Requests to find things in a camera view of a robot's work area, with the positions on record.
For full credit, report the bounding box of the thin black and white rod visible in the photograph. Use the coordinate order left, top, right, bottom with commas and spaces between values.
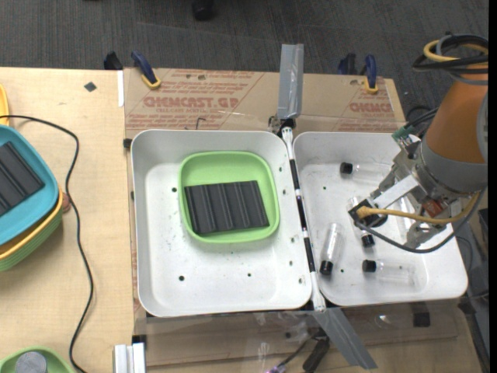
281, 127, 327, 312

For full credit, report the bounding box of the brown cardboard board red print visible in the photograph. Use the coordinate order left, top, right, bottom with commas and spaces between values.
123, 67, 467, 367

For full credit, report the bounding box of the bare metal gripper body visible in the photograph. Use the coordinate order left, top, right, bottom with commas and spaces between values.
391, 141, 456, 229

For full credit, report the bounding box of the green plate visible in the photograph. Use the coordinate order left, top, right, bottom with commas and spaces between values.
0, 346, 77, 373
177, 150, 281, 245
0, 207, 64, 274

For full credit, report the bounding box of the grey metal can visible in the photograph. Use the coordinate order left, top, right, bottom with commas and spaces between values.
14, 350, 49, 373

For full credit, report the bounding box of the black ribbed slab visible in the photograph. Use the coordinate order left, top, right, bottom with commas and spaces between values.
183, 180, 271, 235
0, 141, 46, 218

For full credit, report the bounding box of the yellow plate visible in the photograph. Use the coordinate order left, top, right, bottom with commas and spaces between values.
0, 188, 64, 262

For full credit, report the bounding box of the clear bottle with black cap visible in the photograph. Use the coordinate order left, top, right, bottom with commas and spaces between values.
339, 162, 374, 179
318, 222, 346, 277
361, 259, 417, 288
347, 196, 377, 249

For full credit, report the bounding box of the blue plate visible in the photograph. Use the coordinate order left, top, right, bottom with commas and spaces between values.
0, 124, 60, 246

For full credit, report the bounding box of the white plastic tray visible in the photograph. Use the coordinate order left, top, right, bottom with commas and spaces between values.
291, 131, 469, 308
130, 129, 314, 319

